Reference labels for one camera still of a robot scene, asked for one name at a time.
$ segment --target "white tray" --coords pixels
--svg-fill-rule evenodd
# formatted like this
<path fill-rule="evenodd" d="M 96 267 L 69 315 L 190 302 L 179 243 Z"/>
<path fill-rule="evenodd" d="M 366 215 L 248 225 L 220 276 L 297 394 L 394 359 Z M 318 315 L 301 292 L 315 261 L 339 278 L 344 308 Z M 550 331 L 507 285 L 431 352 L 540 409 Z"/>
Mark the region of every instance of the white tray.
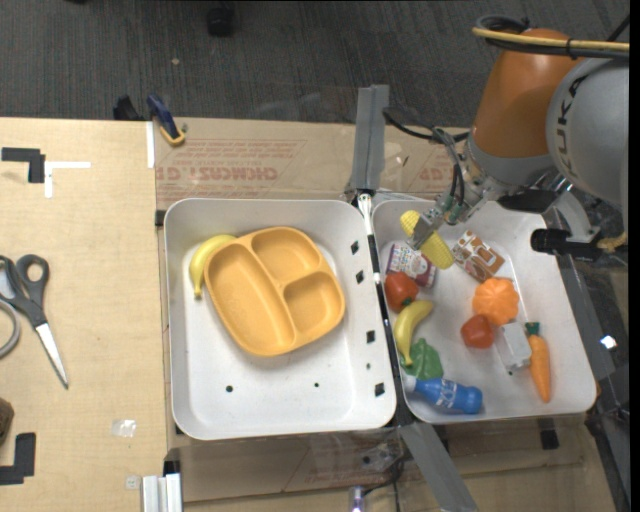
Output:
<path fill-rule="evenodd" d="M 386 425 L 396 409 L 367 234 L 351 205 L 327 200 L 185 199 L 165 216 L 173 417 L 201 440 Z M 272 226 L 304 231 L 343 289 L 342 322 L 285 355 L 254 356 L 227 333 L 210 297 L 195 300 L 192 254 L 207 238 Z M 354 253 L 352 247 L 357 245 Z M 362 272 L 362 280 L 357 279 Z"/>
<path fill-rule="evenodd" d="M 407 239 L 398 221 L 402 213 L 424 211 L 432 205 L 425 200 L 390 200 L 376 206 L 372 222 L 382 269 L 386 268 L 391 244 Z M 454 264 L 438 270 L 433 288 L 421 290 L 418 298 L 432 300 L 434 309 L 418 324 L 413 339 L 423 337 L 438 351 L 445 378 L 480 388 L 484 405 L 479 414 L 456 414 L 436 410 L 419 395 L 407 394 L 407 404 L 418 418 L 449 424 L 581 413 L 593 405 L 595 379 L 556 259 L 534 252 L 529 244 L 531 233 L 544 227 L 540 215 L 508 211 L 489 203 L 466 224 L 445 225 L 438 232 L 452 247 L 464 230 L 471 229 L 505 258 L 497 275 L 516 282 L 521 297 L 517 320 L 540 322 L 540 334 L 549 346 L 551 400 L 544 403 L 539 398 L 528 369 L 510 374 L 495 345 L 472 349 L 464 344 L 460 327 L 473 314 L 471 299 L 479 283 Z M 390 316 L 393 324 L 396 315 L 390 312 Z"/>

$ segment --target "green toy vegetable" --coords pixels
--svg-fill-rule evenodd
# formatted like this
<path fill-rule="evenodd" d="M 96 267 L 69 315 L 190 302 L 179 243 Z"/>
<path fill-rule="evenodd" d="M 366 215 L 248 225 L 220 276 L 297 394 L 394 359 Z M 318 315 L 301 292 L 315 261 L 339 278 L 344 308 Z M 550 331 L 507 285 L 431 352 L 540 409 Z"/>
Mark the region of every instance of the green toy vegetable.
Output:
<path fill-rule="evenodd" d="M 405 365 L 404 358 L 400 359 L 400 364 L 408 375 L 420 380 L 440 378 L 444 375 L 438 351 L 424 338 L 411 345 L 411 359 L 413 364 L 410 366 Z"/>

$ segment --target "blue clip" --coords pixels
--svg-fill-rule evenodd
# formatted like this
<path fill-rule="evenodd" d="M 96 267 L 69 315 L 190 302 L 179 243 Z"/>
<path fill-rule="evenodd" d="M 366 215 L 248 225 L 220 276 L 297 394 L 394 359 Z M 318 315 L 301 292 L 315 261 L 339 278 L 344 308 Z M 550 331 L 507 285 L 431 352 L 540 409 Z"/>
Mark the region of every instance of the blue clip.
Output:
<path fill-rule="evenodd" d="M 147 97 L 147 105 L 151 111 L 151 116 L 155 116 L 160 121 L 160 133 L 172 146 L 179 146 L 184 142 L 184 132 L 176 126 L 171 112 L 167 109 L 162 99 L 156 94 Z"/>

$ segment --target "white tape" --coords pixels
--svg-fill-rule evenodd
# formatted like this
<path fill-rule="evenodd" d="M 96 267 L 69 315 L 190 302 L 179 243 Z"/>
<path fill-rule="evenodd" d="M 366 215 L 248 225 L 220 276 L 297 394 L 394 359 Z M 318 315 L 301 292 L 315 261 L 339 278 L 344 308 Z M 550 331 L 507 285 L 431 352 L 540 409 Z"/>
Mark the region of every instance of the white tape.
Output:
<path fill-rule="evenodd" d="M 44 197 L 53 197 L 54 169 L 90 169 L 91 162 L 49 162 L 44 163 Z"/>
<path fill-rule="evenodd" d="M 153 134 L 153 123 L 147 121 L 147 166 L 153 169 L 156 165 L 156 145 Z"/>

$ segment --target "gray carpet floor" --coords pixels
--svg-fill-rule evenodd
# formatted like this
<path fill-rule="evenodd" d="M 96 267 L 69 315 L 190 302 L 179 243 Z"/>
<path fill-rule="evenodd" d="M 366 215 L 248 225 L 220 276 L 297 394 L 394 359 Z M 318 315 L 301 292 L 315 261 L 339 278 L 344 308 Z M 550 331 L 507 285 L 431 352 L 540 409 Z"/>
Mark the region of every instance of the gray carpet floor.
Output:
<path fill-rule="evenodd" d="M 113 119 L 128 95 L 148 118 L 155 93 L 178 117 L 353 123 L 358 88 L 388 84 L 392 105 L 466 127 L 498 55 L 471 32 L 480 16 L 604 40 L 630 11 L 630 0 L 235 2 L 233 34 L 214 37 L 216 4 L 0 0 L 0 116 Z M 613 470 L 610 482 L 626 510 Z"/>

